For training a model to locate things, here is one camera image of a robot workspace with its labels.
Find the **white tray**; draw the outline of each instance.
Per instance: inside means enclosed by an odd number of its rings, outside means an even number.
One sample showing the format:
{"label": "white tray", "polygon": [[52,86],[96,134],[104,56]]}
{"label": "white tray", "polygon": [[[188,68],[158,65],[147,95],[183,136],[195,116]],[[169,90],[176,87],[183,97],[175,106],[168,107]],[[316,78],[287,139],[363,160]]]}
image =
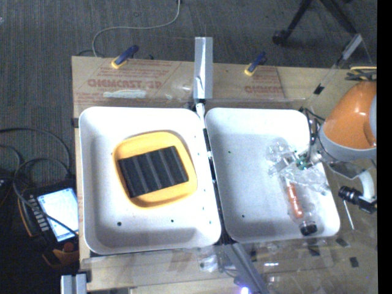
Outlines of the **white tray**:
{"label": "white tray", "polygon": [[[116,177],[114,147],[142,133],[165,130],[187,146],[198,187],[190,196],[157,208],[136,208]],[[186,109],[92,107],[79,120],[83,225],[88,247],[101,255],[204,247],[221,235],[202,125]]]}
{"label": "white tray", "polygon": [[[206,114],[206,127],[228,234],[240,243],[303,238],[288,216],[277,177],[268,175],[265,154],[282,138],[299,153],[306,150],[306,117],[295,110],[214,108]],[[324,173],[322,164],[317,168]],[[312,237],[334,235],[340,220],[331,192],[309,195],[319,217]]]}

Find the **floor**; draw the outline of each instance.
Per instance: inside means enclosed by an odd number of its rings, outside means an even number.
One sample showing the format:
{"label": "floor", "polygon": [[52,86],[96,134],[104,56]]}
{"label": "floor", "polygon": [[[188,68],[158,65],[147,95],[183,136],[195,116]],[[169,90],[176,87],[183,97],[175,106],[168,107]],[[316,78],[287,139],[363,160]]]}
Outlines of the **floor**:
{"label": "floor", "polygon": [[[337,1],[364,41],[342,67],[377,64],[377,0]],[[0,0],[0,130],[31,127],[55,134],[70,152],[69,170],[74,173],[70,62],[72,56],[93,56],[94,48],[97,56],[114,58],[137,44],[136,59],[193,61],[194,38],[207,36],[214,39],[214,62],[248,64],[265,51],[266,65],[330,68],[353,36],[317,0],[285,45],[272,41],[275,31],[287,28],[300,2],[181,0],[178,5],[176,0]],[[126,28],[112,29],[118,26]],[[62,177],[64,171],[55,159],[66,161],[67,154],[49,135],[0,131],[1,173],[15,171],[17,162],[10,148],[25,161],[50,158],[31,172],[34,184]],[[335,177],[333,181],[336,188],[343,183]],[[7,203],[0,204],[4,228],[0,235],[1,292],[57,294],[60,276],[76,273],[78,265],[50,268],[32,248],[15,202],[11,194]],[[337,243],[337,237],[323,241],[328,251],[323,257],[327,263],[321,267],[293,272],[292,266],[300,262],[303,253],[294,252],[286,261],[282,257],[295,243],[279,244],[282,252],[274,254],[271,249],[261,250],[261,258],[268,254],[268,260],[279,258],[285,263],[283,270],[270,271],[264,266],[269,261],[260,261],[266,282],[275,293],[377,293],[377,215],[348,206],[350,222],[345,206],[338,207],[344,220],[339,237],[348,246]],[[228,278],[222,282],[151,285],[135,288],[132,293],[239,291]]]}

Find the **table surface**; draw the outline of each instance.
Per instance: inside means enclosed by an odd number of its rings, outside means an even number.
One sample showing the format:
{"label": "table surface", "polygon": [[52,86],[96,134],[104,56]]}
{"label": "table surface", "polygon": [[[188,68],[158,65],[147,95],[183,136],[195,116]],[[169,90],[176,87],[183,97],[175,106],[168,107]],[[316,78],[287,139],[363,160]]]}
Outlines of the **table surface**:
{"label": "table surface", "polygon": [[[190,88],[194,67],[192,62],[152,61],[131,59],[123,69],[110,68],[111,59],[72,57],[73,97],[76,119],[89,107],[183,107],[192,97]],[[218,105],[260,108],[299,108],[306,104],[313,90],[328,79],[322,95],[311,107],[326,116],[332,106],[354,83],[345,81],[346,70],[308,69],[296,67],[260,66],[253,77],[243,73],[245,65],[214,64],[214,98]],[[103,97],[131,89],[132,98]],[[80,221],[80,267],[90,270],[88,291],[134,287],[171,282],[228,278],[219,271],[206,273],[200,261],[208,258],[208,250],[190,249],[121,254],[92,257],[83,238],[83,193],[81,181],[81,149],[78,128],[75,128],[75,157]],[[300,244],[293,242],[293,262],[286,258],[286,268],[296,262]],[[311,268],[332,265],[328,251],[312,258]]]}

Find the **white cable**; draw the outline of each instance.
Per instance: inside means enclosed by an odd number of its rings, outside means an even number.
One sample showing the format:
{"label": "white cable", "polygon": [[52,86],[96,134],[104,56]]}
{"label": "white cable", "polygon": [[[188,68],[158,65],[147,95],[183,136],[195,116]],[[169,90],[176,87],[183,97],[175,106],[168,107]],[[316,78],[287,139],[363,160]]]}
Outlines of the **white cable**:
{"label": "white cable", "polygon": [[94,56],[97,56],[96,48],[95,48],[96,39],[97,39],[97,37],[98,37],[99,35],[101,35],[103,32],[105,32],[105,31],[110,31],[110,30],[112,30],[112,29],[155,29],[155,28],[161,28],[161,27],[164,27],[164,26],[168,26],[168,25],[174,23],[175,20],[177,20],[177,18],[178,18],[178,15],[179,15],[179,7],[180,7],[180,5],[181,5],[181,0],[177,0],[177,3],[178,3],[178,7],[177,7],[177,14],[176,14],[176,16],[174,17],[174,19],[172,19],[170,22],[168,22],[168,23],[166,23],[166,24],[155,25],[155,26],[147,26],[147,27],[137,27],[137,26],[113,26],[113,27],[109,27],[109,28],[104,28],[104,29],[102,29],[102,30],[99,31],[99,32],[94,36],[94,38],[92,39],[92,52],[94,53]]}

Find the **gray carpet floor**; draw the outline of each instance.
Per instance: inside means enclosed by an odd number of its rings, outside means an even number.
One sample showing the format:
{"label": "gray carpet floor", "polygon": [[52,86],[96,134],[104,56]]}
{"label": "gray carpet floor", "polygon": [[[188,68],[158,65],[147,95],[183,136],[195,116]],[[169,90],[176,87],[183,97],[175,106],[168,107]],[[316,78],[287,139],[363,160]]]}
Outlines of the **gray carpet floor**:
{"label": "gray carpet floor", "polygon": [[[376,64],[377,0],[337,1],[364,39],[352,62]],[[95,46],[99,56],[105,57],[118,56],[137,44],[140,50],[135,58],[193,61],[194,38],[207,36],[214,40],[214,62],[247,64],[265,51],[267,65],[329,68],[352,36],[318,0],[286,45],[272,42],[275,30],[287,28],[300,2],[182,0],[172,24],[112,29],[100,34]],[[171,22],[177,8],[176,0],[0,0],[0,129],[48,130],[73,154],[71,57],[92,56],[92,39],[101,29],[159,26]],[[13,146],[26,160],[65,156],[56,141],[32,132],[0,134],[0,144]],[[12,166],[7,158],[0,157],[0,167]],[[15,211],[2,249],[8,256],[0,258],[4,260],[0,292],[58,293],[61,271],[45,267],[36,254],[21,252],[28,243]]]}

